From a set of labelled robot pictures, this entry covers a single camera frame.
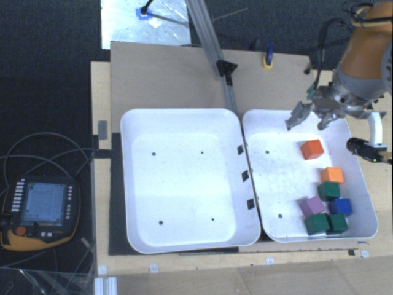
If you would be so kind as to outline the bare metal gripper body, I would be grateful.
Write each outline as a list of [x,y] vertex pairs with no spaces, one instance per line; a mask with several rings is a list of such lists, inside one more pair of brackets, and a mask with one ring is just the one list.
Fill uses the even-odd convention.
[[318,87],[311,101],[312,112],[320,118],[331,114],[337,118],[352,116],[361,119],[365,112],[373,110],[371,101],[354,96],[342,85]]

